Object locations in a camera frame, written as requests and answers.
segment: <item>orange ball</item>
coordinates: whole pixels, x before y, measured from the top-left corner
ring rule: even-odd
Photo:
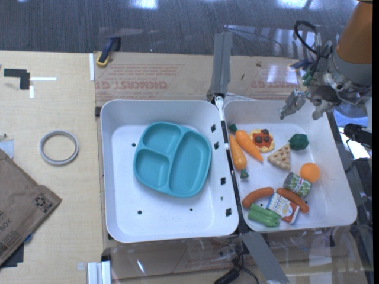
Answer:
[[[314,163],[305,163],[300,169],[300,177],[313,183],[319,179],[320,169]]]

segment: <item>toy carrot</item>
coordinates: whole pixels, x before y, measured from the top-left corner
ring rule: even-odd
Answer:
[[[246,131],[237,129],[236,124],[232,124],[229,129],[235,133],[237,143],[244,150],[260,162],[263,161],[261,152],[258,150],[257,146],[254,144],[253,140]]]
[[[241,171],[241,179],[247,178],[249,175],[245,167],[248,162],[246,161],[246,157],[243,154],[242,148],[240,147],[240,145],[238,145],[233,135],[229,135],[229,145],[235,168]]]

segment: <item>sausage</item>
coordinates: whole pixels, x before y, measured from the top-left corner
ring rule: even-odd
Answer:
[[[273,193],[274,193],[274,188],[272,187],[263,187],[263,188],[256,189],[255,191],[252,191],[251,193],[249,193],[242,200],[242,206],[245,208],[249,208],[257,199],[264,196],[271,196]]]
[[[308,204],[305,203],[303,199],[301,199],[296,193],[289,191],[288,189],[285,188],[278,188],[277,189],[277,194],[280,196],[285,197],[286,199],[294,202],[296,205],[300,207],[300,211],[303,213],[309,212],[309,206]]]

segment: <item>blue divided plate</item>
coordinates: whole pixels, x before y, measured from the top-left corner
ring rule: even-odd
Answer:
[[[133,170],[142,184],[187,198],[203,187],[210,162],[210,143],[200,133],[170,122],[154,122],[139,140]]]

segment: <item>toy pizza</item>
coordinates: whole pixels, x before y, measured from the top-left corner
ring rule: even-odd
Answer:
[[[290,145],[286,144],[282,146],[280,149],[270,154],[267,157],[267,160],[275,166],[289,170],[291,168]]]
[[[257,146],[258,150],[262,153],[267,153],[275,147],[274,138],[266,129],[252,130],[249,133],[249,136],[253,140],[255,146]]]

